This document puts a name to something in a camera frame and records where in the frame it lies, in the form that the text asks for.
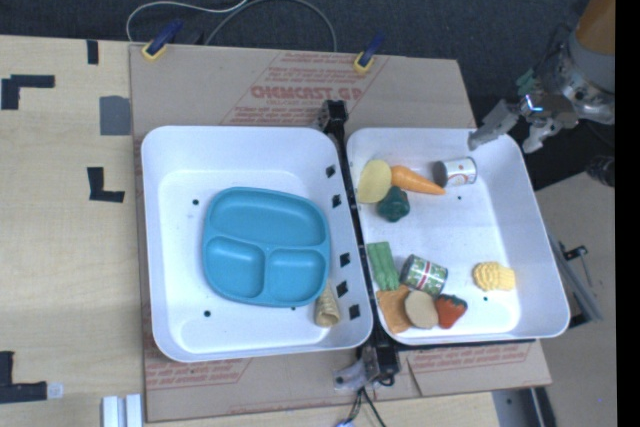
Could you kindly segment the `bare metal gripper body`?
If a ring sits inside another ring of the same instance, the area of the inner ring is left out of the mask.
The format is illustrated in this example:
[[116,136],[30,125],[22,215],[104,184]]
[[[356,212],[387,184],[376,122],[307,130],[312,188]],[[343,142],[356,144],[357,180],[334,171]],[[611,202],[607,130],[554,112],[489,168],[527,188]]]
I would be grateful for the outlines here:
[[598,88],[571,61],[546,62],[517,79],[519,111],[534,126],[615,124],[614,95]]

